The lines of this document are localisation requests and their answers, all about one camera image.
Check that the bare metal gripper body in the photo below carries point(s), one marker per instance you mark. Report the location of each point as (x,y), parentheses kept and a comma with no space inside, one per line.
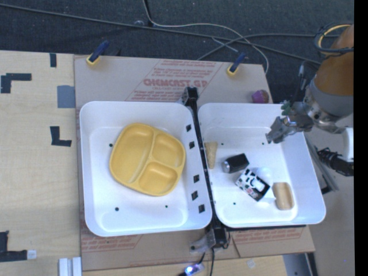
(302,119)

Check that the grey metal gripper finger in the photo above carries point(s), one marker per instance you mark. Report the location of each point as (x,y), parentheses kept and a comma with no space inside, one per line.
(278,124)
(276,137)

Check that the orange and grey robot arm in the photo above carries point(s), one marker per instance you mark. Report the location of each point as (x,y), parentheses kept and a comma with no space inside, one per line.
(336,73)

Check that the purple cupcake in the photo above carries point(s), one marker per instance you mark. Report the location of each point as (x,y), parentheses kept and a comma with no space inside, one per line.
(260,96)

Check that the black can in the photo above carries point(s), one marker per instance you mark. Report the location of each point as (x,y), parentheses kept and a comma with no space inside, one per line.
(237,162)

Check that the black and white carton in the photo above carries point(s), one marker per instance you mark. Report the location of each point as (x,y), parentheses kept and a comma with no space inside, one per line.
(250,184)

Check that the tan bread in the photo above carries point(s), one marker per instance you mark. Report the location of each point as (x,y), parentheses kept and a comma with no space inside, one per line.
(283,195)

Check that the tan ice cream cone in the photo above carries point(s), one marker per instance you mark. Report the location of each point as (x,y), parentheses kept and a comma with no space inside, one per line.
(211,152)

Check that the thin black rod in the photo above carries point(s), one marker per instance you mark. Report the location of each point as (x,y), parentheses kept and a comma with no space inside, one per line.
(201,142)

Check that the white plastic tray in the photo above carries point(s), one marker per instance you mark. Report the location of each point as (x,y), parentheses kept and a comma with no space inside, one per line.
(143,211)
(253,211)

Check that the yellow divided plate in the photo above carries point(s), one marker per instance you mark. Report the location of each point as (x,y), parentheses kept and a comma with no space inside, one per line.
(143,157)

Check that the brown cardboard board, red print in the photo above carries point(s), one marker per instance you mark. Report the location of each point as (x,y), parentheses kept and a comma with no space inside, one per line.
(120,79)

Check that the black cylinder on white bracket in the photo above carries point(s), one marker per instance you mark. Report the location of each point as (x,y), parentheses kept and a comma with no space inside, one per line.
(339,161)

